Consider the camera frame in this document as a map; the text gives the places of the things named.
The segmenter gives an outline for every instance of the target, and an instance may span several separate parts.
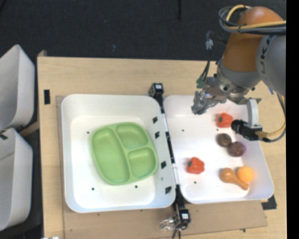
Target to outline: brown round object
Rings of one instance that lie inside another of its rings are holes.
[[[240,157],[242,156],[246,151],[245,145],[243,145],[241,142],[233,142],[231,145],[228,147],[228,152],[229,155],[233,157]]]
[[[232,143],[231,137],[226,133],[220,133],[216,137],[217,143],[222,147],[228,147]]]

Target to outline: orange fruit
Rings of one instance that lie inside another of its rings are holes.
[[[251,182],[255,177],[255,172],[251,167],[244,165],[238,169],[237,177],[242,182]]]

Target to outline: green plate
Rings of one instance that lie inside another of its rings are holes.
[[[153,143],[137,123],[122,122],[95,130],[91,135],[91,148],[102,178],[110,184],[139,181],[157,170]]]

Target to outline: red tomato toy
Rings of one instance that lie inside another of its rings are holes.
[[[205,170],[205,163],[197,157],[191,158],[187,161],[186,171],[188,173],[200,174]]]
[[[218,127],[230,127],[233,122],[233,117],[227,113],[221,113],[217,116],[216,124]]]

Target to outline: toy food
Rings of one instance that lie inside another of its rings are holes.
[[[233,122],[233,117],[227,113],[221,113],[216,118],[216,125],[218,127],[230,127]]]
[[[205,170],[205,163],[197,157],[191,158],[186,163],[186,171],[188,173],[200,174]]]
[[[243,145],[239,141],[233,142],[228,147],[228,153],[233,157],[240,157],[245,153],[245,151],[246,151],[245,145]]]
[[[240,186],[243,190],[248,190],[249,184],[238,179],[235,172],[231,168],[224,168],[220,173],[220,179],[223,182],[234,183]]]
[[[237,177],[242,182],[251,182],[255,177],[255,173],[251,167],[244,165],[238,169]]]
[[[222,147],[228,147],[231,143],[231,137],[226,133],[220,133],[216,136],[217,143]]]

